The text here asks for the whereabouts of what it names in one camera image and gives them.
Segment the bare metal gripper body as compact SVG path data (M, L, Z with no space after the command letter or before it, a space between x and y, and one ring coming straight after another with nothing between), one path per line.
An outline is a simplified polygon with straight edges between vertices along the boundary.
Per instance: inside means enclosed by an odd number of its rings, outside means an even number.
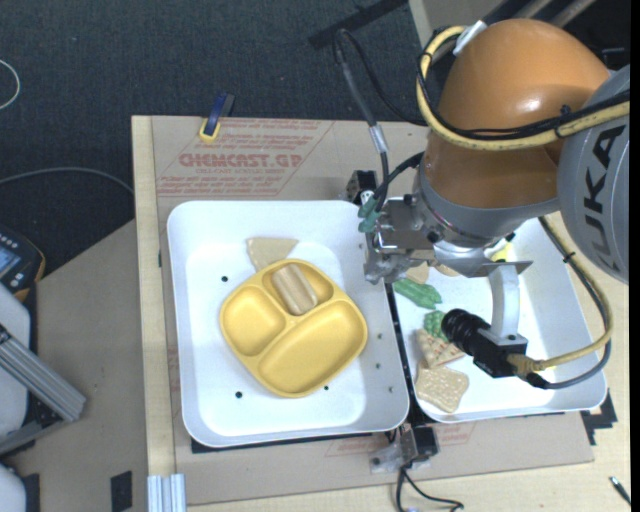
M444 221L417 199L391 199L374 223L372 249L387 256L421 251L430 267L444 266L465 277L486 277L489 240L465 233ZM404 277L391 272L386 277Z

